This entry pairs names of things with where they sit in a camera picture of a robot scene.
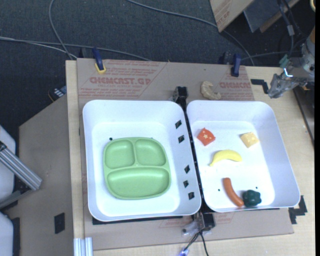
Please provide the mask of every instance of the toy banana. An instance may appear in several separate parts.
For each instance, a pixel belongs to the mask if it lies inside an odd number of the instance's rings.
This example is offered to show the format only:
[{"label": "toy banana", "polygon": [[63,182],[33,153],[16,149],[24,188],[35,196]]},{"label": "toy banana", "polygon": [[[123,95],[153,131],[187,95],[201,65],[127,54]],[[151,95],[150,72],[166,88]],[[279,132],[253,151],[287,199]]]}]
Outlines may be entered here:
[{"label": "toy banana", "polygon": [[215,153],[213,156],[212,162],[209,165],[213,166],[216,162],[219,162],[224,159],[229,159],[236,162],[242,161],[242,157],[238,152],[234,150],[226,149],[226,150],[221,150]]}]

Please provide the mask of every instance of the gray carpet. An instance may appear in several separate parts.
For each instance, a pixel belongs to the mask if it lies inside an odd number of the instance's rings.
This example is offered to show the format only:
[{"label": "gray carpet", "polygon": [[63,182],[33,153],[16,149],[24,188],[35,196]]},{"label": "gray carpet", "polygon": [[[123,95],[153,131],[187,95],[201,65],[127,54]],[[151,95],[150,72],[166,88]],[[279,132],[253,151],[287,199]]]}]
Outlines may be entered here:
[{"label": "gray carpet", "polygon": [[[0,37],[58,43],[49,21],[50,2],[0,0]],[[139,2],[215,23],[209,0]],[[315,13],[309,1],[301,0],[292,12],[300,28],[310,33]],[[66,44],[108,48],[159,62],[217,64],[226,51],[246,57],[230,36],[218,33],[211,25],[149,10],[126,0],[55,0],[51,13]],[[241,14],[226,31],[251,55],[289,49],[282,19],[265,33],[252,33]],[[79,56],[80,47],[67,49]],[[0,125],[18,140],[18,127],[52,103],[48,90],[65,85],[65,61],[69,58],[63,52],[22,42],[0,40],[0,50]],[[100,53],[104,59],[139,60],[111,51]],[[87,56],[92,57],[89,48]],[[257,66],[278,66],[280,57],[270,55],[254,62]],[[249,59],[242,64],[252,65]]]}]

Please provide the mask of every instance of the green divided plate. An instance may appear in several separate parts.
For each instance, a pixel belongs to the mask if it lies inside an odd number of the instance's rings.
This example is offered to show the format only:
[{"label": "green divided plate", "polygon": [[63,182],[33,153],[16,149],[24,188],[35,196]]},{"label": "green divided plate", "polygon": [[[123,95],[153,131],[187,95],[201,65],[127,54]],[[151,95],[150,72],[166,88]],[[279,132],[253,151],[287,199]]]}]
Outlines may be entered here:
[{"label": "green divided plate", "polygon": [[153,138],[110,141],[103,151],[105,183],[119,199],[161,196],[170,187],[171,172],[164,147]]}]

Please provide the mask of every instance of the white tray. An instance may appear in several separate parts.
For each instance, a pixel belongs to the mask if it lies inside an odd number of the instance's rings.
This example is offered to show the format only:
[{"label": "white tray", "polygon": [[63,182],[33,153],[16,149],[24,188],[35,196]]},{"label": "white tray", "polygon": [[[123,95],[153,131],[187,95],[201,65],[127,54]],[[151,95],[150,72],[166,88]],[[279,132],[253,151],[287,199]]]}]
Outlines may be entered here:
[{"label": "white tray", "polygon": [[[299,188],[273,110],[257,101],[195,100],[188,104],[189,118],[203,195],[216,212],[293,207],[300,200]],[[206,128],[216,137],[204,146],[197,136]],[[259,143],[247,148],[240,135],[253,132]],[[220,150],[234,150],[241,162],[222,160],[209,166]],[[261,193],[262,202],[253,208],[237,207],[228,198],[223,178],[229,177],[235,192]]]},{"label": "white tray", "polygon": [[[93,217],[108,222],[192,215],[200,209],[201,195],[188,129],[179,105],[171,101],[92,100],[82,112],[88,207]],[[164,147],[171,170],[171,185],[166,193],[149,199],[124,200],[108,191],[103,170],[104,147],[110,138],[126,137],[153,138]]]}]

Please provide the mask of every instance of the green broccoli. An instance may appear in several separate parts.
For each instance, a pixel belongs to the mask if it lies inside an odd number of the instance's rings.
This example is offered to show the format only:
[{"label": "green broccoli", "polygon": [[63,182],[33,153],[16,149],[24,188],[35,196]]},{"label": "green broccoli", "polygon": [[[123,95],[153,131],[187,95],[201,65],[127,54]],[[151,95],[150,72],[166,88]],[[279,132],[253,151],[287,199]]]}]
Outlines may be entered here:
[{"label": "green broccoli", "polygon": [[244,192],[242,198],[246,207],[256,206],[262,202],[260,193],[251,189]]}]

